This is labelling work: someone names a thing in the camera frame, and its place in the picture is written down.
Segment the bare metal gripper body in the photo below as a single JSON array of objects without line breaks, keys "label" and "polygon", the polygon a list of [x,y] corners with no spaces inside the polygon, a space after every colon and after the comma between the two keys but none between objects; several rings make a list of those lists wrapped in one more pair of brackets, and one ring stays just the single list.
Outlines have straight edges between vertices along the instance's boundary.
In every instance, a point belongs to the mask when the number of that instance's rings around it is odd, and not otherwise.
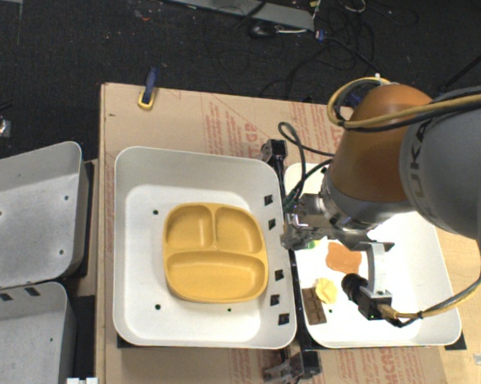
[{"label": "bare metal gripper body", "polygon": [[285,214],[281,244],[286,249],[305,249],[312,241],[333,239],[347,249],[362,250],[373,240],[368,233],[374,228],[345,214],[332,197],[303,194],[290,212]]}]

